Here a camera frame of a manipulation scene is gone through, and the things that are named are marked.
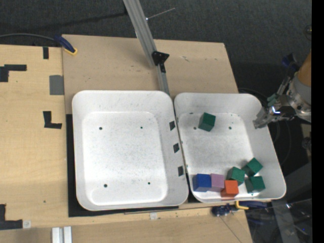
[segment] wooden table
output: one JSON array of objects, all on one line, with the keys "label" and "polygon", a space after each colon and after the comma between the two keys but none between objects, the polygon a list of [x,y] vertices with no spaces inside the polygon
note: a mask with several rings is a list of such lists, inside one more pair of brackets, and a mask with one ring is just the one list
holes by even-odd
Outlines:
[{"label": "wooden table", "polygon": [[[30,220],[32,227],[1,231],[5,237],[0,236],[0,242],[19,235],[28,242],[31,231],[47,235],[44,231],[63,226],[73,226],[76,242],[86,242],[82,240],[87,231],[105,238],[103,228],[121,242],[132,238],[134,231],[138,242],[145,242],[142,237],[148,242],[188,241],[201,232],[205,241],[223,235],[227,241],[222,242],[252,242],[244,212],[226,217],[231,219],[227,224],[225,217],[211,215],[214,205],[200,203],[186,202],[178,210],[158,212],[154,221],[149,213],[68,217],[65,115],[71,111],[73,94],[84,89],[158,90],[158,84],[155,69],[148,67],[136,39],[64,37],[78,49],[76,56],[51,47],[44,59],[42,47],[0,45],[0,66],[27,65],[27,71],[10,71],[9,81],[0,83],[0,204],[7,204],[6,220]],[[237,93],[224,44],[155,42],[160,51],[170,54],[166,69],[172,98],[181,92]],[[63,74],[65,95],[50,95],[49,77]],[[51,111],[52,122],[62,123],[62,128],[44,128],[43,111]]]}]

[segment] purple block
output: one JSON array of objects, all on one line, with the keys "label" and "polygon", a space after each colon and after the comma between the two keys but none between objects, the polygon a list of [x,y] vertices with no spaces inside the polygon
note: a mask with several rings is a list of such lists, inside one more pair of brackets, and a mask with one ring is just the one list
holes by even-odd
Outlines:
[{"label": "purple block", "polygon": [[220,192],[224,189],[224,176],[218,174],[211,174],[212,188],[209,191]]}]

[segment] block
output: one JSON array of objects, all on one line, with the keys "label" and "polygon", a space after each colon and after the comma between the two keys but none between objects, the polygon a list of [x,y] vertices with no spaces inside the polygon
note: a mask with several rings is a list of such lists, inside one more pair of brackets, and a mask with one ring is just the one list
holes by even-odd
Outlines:
[{"label": "block", "polygon": [[227,180],[236,180],[238,182],[238,185],[241,185],[244,183],[244,176],[245,172],[242,169],[239,169],[237,167],[232,167],[227,172]]},{"label": "block", "polygon": [[192,187],[195,192],[207,192],[212,187],[211,176],[207,174],[197,174],[192,178]]},{"label": "block", "polygon": [[198,128],[210,132],[215,125],[216,116],[204,112],[200,117]]},{"label": "block", "polygon": [[225,180],[224,189],[221,190],[221,197],[233,199],[238,194],[238,182],[236,180]]},{"label": "block", "polygon": [[255,176],[255,174],[259,172],[262,168],[263,166],[254,157],[241,169],[247,174],[247,176],[251,177],[251,176]]},{"label": "block", "polygon": [[265,189],[262,176],[252,176],[245,180],[248,193],[261,192]]},{"label": "block", "polygon": [[224,185],[225,178],[223,175],[211,174],[211,180],[212,180],[212,188],[210,189],[210,191],[220,192],[225,188]]}]

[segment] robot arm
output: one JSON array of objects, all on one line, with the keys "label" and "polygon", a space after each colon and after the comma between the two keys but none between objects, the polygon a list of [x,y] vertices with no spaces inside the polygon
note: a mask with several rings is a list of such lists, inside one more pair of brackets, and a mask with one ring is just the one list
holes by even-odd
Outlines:
[{"label": "robot arm", "polygon": [[283,59],[283,63],[287,65],[287,62],[287,76],[277,93],[268,98],[268,106],[262,108],[253,121],[256,129],[270,122],[292,120],[295,116],[311,123],[311,52],[301,67],[298,67],[292,55]]}]

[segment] black floor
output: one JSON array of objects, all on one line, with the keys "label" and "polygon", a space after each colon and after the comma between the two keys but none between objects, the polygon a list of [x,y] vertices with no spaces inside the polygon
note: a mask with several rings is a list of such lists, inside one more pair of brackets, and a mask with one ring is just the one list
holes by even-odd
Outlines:
[{"label": "black floor", "polygon": [[[0,44],[55,46],[41,38],[1,37],[18,32],[135,37],[122,0],[0,1]],[[312,0],[140,2],[154,38],[224,43],[238,87],[261,97],[278,89],[285,75],[283,56],[294,53],[302,63],[311,49],[304,30],[312,22]],[[280,131],[275,148],[284,175],[308,161],[300,122],[269,126],[274,138]]]}]

